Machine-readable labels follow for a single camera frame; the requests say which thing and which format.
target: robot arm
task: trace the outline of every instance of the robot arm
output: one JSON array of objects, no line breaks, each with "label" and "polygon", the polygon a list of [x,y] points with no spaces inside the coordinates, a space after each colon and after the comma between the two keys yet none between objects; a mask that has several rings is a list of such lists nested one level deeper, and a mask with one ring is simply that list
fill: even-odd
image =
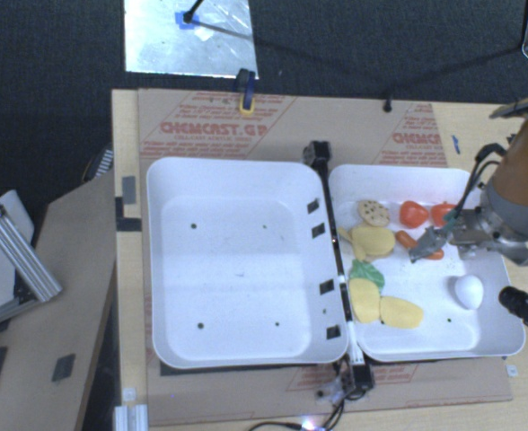
[{"label": "robot arm", "polygon": [[[528,99],[505,106],[492,117],[525,113]],[[502,156],[497,162],[483,161],[496,152]],[[469,192],[478,186],[487,165],[497,163],[497,169],[482,189],[480,204],[474,209],[464,209]],[[462,199],[445,220],[447,225],[430,227],[409,251],[412,262],[428,256],[447,242],[458,246],[461,257],[483,248],[497,251],[518,266],[528,266],[528,116],[507,150],[498,144],[484,146],[476,156],[476,164]],[[521,317],[528,325],[528,294],[506,287],[499,301],[510,312]]]}]

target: carrot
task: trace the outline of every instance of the carrot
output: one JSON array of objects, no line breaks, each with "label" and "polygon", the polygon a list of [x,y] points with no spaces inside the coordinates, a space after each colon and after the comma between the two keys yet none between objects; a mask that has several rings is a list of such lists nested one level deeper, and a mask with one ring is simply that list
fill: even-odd
[{"label": "carrot", "polygon": [[[418,245],[418,242],[414,240],[407,232],[404,232],[403,230],[399,230],[395,234],[396,241],[399,242],[403,247],[406,249],[412,249],[415,248]],[[430,260],[441,260],[444,257],[444,251],[441,249],[438,249],[433,254],[430,254],[426,257],[426,259]]]}]

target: cookie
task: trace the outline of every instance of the cookie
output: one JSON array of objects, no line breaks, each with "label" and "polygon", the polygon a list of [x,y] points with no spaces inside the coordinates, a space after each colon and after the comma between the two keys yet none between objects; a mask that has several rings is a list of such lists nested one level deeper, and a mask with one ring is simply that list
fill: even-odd
[{"label": "cookie", "polygon": [[372,199],[360,201],[357,212],[371,226],[386,226],[390,223],[390,211]]}]

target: red tomato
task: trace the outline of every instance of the red tomato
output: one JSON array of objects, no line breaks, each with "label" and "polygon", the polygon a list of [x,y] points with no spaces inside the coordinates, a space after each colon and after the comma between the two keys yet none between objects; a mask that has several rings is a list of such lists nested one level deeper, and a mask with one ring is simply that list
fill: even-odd
[{"label": "red tomato", "polygon": [[432,213],[432,221],[434,222],[434,225],[444,226],[444,216],[454,208],[455,205],[451,205],[450,203],[442,203],[441,205],[435,205],[432,207],[430,211]]},{"label": "red tomato", "polygon": [[404,201],[400,207],[400,222],[408,228],[417,228],[428,218],[427,209],[415,201]]}]

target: white egg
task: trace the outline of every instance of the white egg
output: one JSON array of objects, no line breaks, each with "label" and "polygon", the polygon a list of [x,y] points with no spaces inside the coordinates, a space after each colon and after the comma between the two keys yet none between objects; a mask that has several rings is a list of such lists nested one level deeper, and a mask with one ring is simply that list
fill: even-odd
[{"label": "white egg", "polygon": [[483,300],[483,284],[474,275],[458,277],[454,285],[455,295],[460,303],[468,310],[480,308]]}]

